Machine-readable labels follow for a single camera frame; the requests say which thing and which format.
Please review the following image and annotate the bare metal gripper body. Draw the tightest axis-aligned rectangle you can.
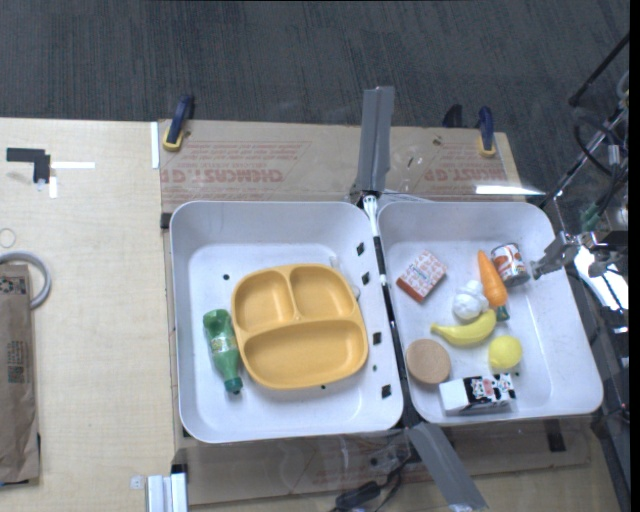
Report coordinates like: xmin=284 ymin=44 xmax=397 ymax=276
xmin=563 ymin=229 xmax=629 ymax=281

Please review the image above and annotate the small orange and white can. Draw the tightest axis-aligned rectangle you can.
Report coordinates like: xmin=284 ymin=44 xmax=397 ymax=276
xmin=490 ymin=242 xmax=531 ymax=288

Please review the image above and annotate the orange carrot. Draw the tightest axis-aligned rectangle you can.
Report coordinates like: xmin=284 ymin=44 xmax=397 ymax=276
xmin=476 ymin=249 xmax=511 ymax=322

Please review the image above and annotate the white garlic bulb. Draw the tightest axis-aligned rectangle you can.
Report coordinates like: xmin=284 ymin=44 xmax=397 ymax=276
xmin=452 ymin=279 xmax=490 ymax=322

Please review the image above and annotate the white plastic tray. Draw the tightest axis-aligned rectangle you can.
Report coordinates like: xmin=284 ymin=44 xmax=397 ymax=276
xmin=168 ymin=200 xmax=405 ymax=445
xmin=375 ymin=200 xmax=605 ymax=427

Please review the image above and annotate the yellow lemon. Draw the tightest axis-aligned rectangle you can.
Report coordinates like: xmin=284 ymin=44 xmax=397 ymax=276
xmin=488 ymin=334 xmax=524 ymax=374

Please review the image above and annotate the yellow banana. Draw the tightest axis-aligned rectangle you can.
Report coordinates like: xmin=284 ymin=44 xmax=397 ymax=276
xmin=430 ymin=308 xmax=498 ymax=349

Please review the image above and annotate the orange and white packet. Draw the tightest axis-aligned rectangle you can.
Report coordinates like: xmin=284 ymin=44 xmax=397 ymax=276
xmin=395 ymin=249 xmax=448 ymax=304

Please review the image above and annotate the white cow print carton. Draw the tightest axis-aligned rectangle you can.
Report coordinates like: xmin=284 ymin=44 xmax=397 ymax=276
xmin=438 ymin=372 xmax=518 ymax=417

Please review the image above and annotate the round brown biscuit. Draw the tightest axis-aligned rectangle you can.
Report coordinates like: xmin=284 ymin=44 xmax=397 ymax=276
xmin=405 ymin=338 xmax=452 ymax=385

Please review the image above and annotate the thin black and white rod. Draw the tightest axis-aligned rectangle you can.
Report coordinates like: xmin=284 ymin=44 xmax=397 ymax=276
xmin=360 ymin=194 xmax=414 ymax=429

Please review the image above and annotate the yellow divided plate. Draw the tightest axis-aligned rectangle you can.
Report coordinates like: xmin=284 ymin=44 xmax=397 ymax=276
xmin=230 ymin=263 xmax=370 ymax=391

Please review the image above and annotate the brown cardboard board red print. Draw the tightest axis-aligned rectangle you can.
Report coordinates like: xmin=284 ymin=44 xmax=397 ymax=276
xmin=157 ymin=118 xmax=592 ymax=506

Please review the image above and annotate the green plastic bottle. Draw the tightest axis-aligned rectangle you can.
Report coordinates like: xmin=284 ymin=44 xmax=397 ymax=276
xmin=202 ymin=308 xmax=245 ymax=395

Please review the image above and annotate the brown paper bag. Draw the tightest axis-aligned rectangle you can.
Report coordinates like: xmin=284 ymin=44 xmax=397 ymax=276
xmin=0 ymin=264 xmax=41 ymax=486

